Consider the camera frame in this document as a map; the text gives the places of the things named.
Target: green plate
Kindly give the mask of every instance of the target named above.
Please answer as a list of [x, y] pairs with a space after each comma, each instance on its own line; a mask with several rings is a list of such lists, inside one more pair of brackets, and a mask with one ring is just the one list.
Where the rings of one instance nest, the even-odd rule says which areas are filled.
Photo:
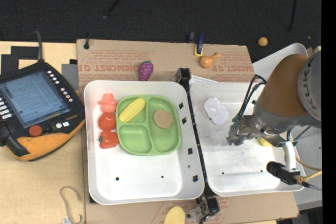
[[[144, 109], [131, 121], [119, 120], [120, 113], [135, 99], [146, 101]], [[173, 118], [167, 129], [157, 126], [154, 112], [164, 109]], [[135, 155], [162, 155], [176, 150], [181, 143], [179, 117], [173, 103], [159, 95], [131, 95], [119, 100], [116, 110], [117, 134], [121, 147]]]

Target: gray carpet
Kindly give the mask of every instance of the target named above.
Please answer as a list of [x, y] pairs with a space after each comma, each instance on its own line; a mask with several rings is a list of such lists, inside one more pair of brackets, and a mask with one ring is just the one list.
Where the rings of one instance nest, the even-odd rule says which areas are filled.
[[[292, 43], [321, 46], [322, 0], [0, 0], [0, 40], [25, 41], [39, 30], [43, 41], [92, 39], [184, 42], [193, 31], [204, 43], [246, 45], [252, 61]], [[267, 37], [266, 47], [258, 46]]]

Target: metal bracket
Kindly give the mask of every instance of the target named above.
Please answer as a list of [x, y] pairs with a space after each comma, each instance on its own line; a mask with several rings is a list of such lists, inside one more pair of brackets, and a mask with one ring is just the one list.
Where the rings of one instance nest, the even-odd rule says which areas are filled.
[[205, 169], [205, 163], [203, 159], [203, 153], [202, 153], [202, 148], [201, 144], [199, 142], [199, 137], [198, 137], [198, 132], [196, 128], [196, 122], [195, 122], [195, 116], [194, 116], [194, 110], [191, 102], [191, 97], [190, 97], [190, 85], [189, 85], [189, 80], [191, 79], [191, 73], [189, 68], [179, 68], [176, 75], [175, 75], [175, 82], [180, 84], [186, 91], [187, 93], [187, 98], [188, 98], [188, 104], [189, 104], [189, 110], [190, 110], [190, 115], [193, 123], [193, 128], [194, 128], [194, 134], [196, 138], [196, 143], [197, 143], [197, 149], [198, 149], [198, 154], [199, 154], [199, 160], [201, 162], [202, 166], [202, 172], [203, 172], [203, 177], [204, 177], [204, 195], [205, 195], [205, 201], [207, 204], [207, 213], [205, 217], [207, 216], [213, 216], [216, 213], [219, 212], [219, 205], [217, 199], [214, 197], [212, 190], [209, 187], [208, 184], [208, 179], [206, 175], [206, 169]]

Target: yellow object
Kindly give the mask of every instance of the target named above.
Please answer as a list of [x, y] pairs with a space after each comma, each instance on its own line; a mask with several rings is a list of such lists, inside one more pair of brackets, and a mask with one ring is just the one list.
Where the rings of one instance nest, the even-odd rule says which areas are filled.
[[266, 37], [259, 38], [258, 44], [259, 44], [259, 46], [262, 46], [262, 47], [266, 46], [268, 44], [267, 38]]
[[185, 224], [185, 212], [183, 209], [179, 206], [171, 208], [164, 219], [164, 224]]
[[197, 56], [197, 57], [201, 57], [201, 56], [203, 56], [203, 48], [202, 48], [202, 50], [201, 50], [201, 53], [198, 54], [198, 53], [197, 53], [197, 46], [195, 46], [195, 51], [194, 51], [194, 53], [195, 53], [195, 56]]
[[129, 122], [143, 110], [145, 105], [146, 101], [143, 98], [139, 97], [135, 99], [120, 113], [119, 120], [121, 122]]
[[58, 149], [65, 143], [67, 143], [85, 124], [83, 120], [71, 133], [53, 133], [47, 135], [41, 135], [38, 137], [28, 137], [20, 136], [17, 141], [18, 143], [26, 148], [29, 154], [23, 155], [21, 157], [16, 156], [9, 148], [9, 152], [14, 156], [14, 158], [19, 161], [33, 161], [37, 158], [43, 157], [50, 152]]
[[272, 146], [270, 143], [268, 143], [265, 139], [260, 138], [260, 143], [262, 146]]

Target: cardboard sheet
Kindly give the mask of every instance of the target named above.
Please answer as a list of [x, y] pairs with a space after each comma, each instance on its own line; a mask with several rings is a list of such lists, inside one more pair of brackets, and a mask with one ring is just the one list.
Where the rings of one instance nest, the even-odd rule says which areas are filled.
[[[194, 55], [195, 44], [162, 42], [77, 40], [79, 92], [82, 97], [87, 83], [93, 80], [138, 80], [141, 62], [151, 60], [154, 72], [150, 81], [171, 81], [178, 68], [190, 68], [191, 74], [221, 82], [250, 82], [254, 70], [246, 46], [204, 44], [203, 54], [220, 52], [211, 68], [202, 68]], [[87, 162], [86, 138], [82, 137], [84, 167]], [[83, 170], [85, 180], [86, 220], [94, 223], [161, 224], [173, 206], [189, 211], [197, 205], [195, 200], [141, 202], [134, 204], [103, 206], [90, 202], [87, 166]], [[298, 216], [293, 193], [260, 194], [236, 197], [218, 197], [221, 211], [206, 223], [247, 223], [286, 219]]]
[[194, 55], [195, 44], [145, 41], [77, 40], [79, 94], [92, 80], [138, 80], [139, 66], [151, 60], [154, 71], [149, 81], [172, 81], [179, 68], [190, 68], [191, 74], [222, 82], [250, 82], [253, 66], [246, 46], [203, 45], [203, 55], [220, 52], [210, 68], [200, 65]]

